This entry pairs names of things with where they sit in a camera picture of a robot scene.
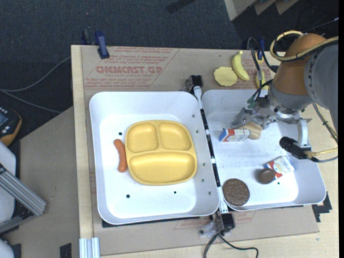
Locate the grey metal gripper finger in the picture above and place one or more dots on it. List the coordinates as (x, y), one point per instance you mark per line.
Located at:
(242, 118)
(269, 122)

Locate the blue white orange carton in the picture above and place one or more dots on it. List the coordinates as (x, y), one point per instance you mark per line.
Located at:
(232, 135)

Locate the beige bread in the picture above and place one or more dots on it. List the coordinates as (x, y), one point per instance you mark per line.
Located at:
(255, 133)

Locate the brown cardboard board, red print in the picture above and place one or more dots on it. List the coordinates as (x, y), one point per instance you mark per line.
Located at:
(139, 68)

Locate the small brown round biscuit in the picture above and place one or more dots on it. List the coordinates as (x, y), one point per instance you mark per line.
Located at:
(266, 176)

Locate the white plastic tray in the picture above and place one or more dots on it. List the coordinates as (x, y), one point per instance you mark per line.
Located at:
(150, 203)
(242, 160)

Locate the yellow divided plate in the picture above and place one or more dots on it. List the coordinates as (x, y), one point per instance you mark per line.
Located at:
(161, 152)

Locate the yellow banana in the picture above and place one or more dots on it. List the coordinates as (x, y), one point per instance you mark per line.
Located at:
(240, 67)

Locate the black cylinder on white bracket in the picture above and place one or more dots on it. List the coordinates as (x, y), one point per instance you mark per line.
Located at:
(291, 145)

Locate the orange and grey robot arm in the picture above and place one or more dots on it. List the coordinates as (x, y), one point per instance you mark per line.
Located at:
(293, 71)

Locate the large brown round biscuit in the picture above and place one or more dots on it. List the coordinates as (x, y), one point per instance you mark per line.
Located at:
(236, 192)

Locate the orange sausage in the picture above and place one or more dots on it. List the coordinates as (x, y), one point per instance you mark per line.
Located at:
(121, 154)

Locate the small yellow toy food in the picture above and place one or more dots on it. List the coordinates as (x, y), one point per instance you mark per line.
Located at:
(262, 80)

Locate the thin black and white rod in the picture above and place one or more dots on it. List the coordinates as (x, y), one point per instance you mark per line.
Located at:
(208, 137)

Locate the yellow round biscuit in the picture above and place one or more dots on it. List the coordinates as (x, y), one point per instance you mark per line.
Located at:
(225, 76)

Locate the white red blue carton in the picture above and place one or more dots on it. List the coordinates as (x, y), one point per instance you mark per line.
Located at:
(282, 165)

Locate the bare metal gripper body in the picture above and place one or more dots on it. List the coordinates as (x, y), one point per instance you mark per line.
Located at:
(264, 110)

